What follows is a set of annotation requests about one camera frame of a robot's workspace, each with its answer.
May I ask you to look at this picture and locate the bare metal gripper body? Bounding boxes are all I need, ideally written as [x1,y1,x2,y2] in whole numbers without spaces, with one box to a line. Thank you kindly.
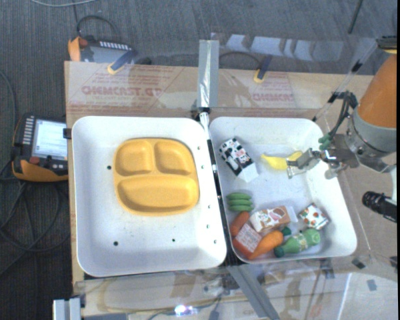
[321,133,393,175]

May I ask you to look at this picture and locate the yellow banana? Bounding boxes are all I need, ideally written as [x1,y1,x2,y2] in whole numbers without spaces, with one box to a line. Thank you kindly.
[260,151,303,171]

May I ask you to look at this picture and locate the white plastic tray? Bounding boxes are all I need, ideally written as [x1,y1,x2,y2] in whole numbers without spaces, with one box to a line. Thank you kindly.
[71,115,228,278]
[208,116,358,265]

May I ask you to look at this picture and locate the white carton with orange print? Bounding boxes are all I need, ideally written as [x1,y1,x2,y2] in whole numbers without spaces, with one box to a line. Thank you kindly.
[297,203,330,231]

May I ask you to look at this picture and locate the black and white cow carton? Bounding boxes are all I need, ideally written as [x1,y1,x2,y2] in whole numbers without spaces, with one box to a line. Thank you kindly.
[219,137,259,183]

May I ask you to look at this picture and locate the brown and white carton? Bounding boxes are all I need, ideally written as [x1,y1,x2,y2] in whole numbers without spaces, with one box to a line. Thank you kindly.
[249,205,292,234]

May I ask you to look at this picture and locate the green pea pods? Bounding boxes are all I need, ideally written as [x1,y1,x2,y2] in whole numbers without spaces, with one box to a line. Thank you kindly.
[225,192,255,213]

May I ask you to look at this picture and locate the green bottle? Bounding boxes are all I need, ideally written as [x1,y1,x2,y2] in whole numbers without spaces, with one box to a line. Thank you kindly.
[273,227,322,259]

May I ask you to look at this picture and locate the orange carrot with green top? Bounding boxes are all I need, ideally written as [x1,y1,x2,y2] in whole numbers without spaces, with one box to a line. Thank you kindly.
[247,226,293,261]

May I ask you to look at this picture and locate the orange toy sausage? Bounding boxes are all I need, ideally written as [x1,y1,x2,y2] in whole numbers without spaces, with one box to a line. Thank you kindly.
[229,211,255,260]

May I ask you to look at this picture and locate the red and white packet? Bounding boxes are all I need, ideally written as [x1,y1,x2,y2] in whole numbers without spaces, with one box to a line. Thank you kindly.
[235,223,263,255]

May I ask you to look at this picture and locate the yellow divided plate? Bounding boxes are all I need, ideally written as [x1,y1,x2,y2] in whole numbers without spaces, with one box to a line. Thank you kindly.
[113,137,201,217]

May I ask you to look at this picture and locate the brown cardboard board red print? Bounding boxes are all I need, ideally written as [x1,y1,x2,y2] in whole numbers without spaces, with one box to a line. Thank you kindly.
[63,61,398,317]

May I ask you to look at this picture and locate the black cylinder on white bracket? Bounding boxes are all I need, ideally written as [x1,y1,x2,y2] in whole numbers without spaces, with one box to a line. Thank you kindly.
[362,165,398,225]

